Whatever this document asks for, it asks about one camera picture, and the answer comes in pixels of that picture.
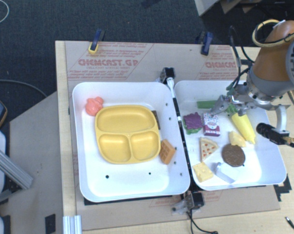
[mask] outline brown wafer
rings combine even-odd
[[[164,164],[167,165],[168,163],[170,163],[175,152],[175,148],[170,144],[170,142],[168,142],[167,139],[162,140],[159,156]]]
[[[245,162],[244,151],[237,145],[225,145],[221,152],[221,156],[224,162],[233,167],[242,166]]]

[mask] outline purple box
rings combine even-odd
[[[210,113],[204,113],[202,115],[203,122],[203,134],[205,136],[220,136],[220,123],[217,115],[211,115]]]

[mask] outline yellow divided plate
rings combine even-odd
[[[110,163],[145,162],[160,152],[156,118],[144,106],[104,107],[95,117],[95,132],[98,149]]]

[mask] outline black floor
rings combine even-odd
[[[202,17],[194,0],[3,0],[10,9],[0,23],[0,79],[29,83],[46,95],[56,91],[55,41],[91,41],[97,28],[105,41],[194,43],[201,31],[213,44],[229,44],[236,28],[252,46],[255,26],[270,18],[294,20],[294,0],[263,0],[248,13],[237,6],[226,15],[216,3]],[[0,2],[0,20],[6,6]],[[39,91],[0,81],[9,122],[44,99]]]

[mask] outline blue clamp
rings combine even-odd
[[[213,33],[207,32],[203,39],[203,46],[201,48],[201,54],[207,56],[209,54],[210,44],[213,39]]]
[[[94,36],[94,40],[93,40],[93,42],[90,43],[90,46],[89,46],[89,53],[91,55],[94,55],[96,53],[96,51],[98,49],[98,42],[102,40],[103,36],[104,36],[104,34],[102,34],[102,30],[97,29],[95,36]]]

